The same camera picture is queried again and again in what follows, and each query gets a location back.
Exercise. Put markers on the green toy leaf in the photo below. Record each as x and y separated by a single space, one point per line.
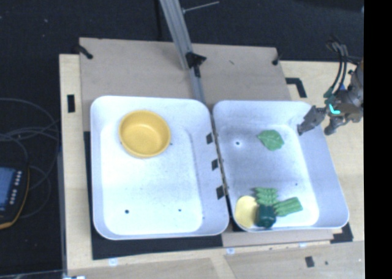
271 140

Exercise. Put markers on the white plastic tray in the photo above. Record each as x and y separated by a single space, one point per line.
269 170
153 192

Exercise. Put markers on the thin black and white rod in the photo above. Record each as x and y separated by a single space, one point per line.
221 161

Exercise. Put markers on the yellow bowl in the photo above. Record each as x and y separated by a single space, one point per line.
144 135

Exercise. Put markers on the light green toy lettuce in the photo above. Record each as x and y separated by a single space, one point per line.
288 206
266 195

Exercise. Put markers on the yellow round toy slice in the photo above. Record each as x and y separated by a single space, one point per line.
245 211

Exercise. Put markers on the brown cardboard board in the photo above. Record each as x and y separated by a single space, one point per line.
137 69

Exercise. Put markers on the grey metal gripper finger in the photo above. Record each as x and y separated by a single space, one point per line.
333 125
311 118

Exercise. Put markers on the dark green toy pepper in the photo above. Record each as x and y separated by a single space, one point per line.
266 217

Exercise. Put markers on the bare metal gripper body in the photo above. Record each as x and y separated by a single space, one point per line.
352 106

